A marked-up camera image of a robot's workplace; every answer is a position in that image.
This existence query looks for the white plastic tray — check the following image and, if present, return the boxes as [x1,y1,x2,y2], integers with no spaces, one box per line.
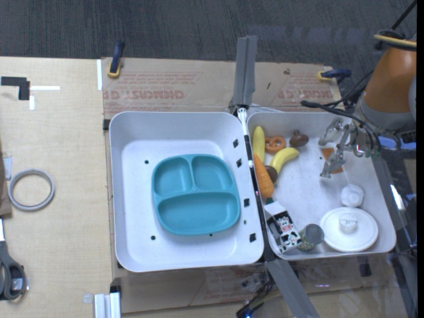
[108,111,265,274]
[246,111,398,262]

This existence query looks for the orange flat cracker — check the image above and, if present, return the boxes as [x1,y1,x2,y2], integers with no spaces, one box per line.
[321,146,345,175]

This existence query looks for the cow print milk carton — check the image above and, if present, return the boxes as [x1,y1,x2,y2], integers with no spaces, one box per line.
[264,202,303,255]

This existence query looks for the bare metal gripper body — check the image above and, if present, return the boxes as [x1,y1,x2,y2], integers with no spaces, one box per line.
[346,123,382,159]

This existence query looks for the orange carrot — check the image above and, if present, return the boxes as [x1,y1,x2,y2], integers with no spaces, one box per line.
[252,152,276,205]

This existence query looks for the dark brown round toy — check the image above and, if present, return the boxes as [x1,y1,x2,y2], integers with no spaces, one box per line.
[264,165,279,184]

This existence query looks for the green can silver top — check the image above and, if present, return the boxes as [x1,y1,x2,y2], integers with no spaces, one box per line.
[297,223,325,253]

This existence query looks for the white round lidded dish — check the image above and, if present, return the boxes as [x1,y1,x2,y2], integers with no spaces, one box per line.
[319,206,380,253]

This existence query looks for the grey handled scissors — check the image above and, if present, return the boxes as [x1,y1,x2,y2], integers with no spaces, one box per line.
[0,239,27,301]

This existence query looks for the white cauliflower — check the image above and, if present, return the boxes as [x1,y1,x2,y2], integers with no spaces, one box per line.
[340,184,365,209]

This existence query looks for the teal divided plate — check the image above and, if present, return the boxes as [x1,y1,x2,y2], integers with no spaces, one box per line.
[151,153,242,237]

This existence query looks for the yellow banana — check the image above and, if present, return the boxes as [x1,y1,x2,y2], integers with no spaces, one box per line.
[269,146,301,176]
[252,125,266,164]

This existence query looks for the grey tape ring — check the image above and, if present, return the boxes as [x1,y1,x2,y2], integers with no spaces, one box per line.
[8,168,56,212]

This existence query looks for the brown cardboard board red print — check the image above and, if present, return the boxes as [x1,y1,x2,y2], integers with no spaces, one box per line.
[101,56,398,314]

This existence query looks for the orange pretzel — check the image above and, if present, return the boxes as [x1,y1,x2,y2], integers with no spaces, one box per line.
[264,135,287,155]

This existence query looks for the brown mushroom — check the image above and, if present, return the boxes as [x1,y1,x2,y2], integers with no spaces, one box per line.
[289,129,310,148]

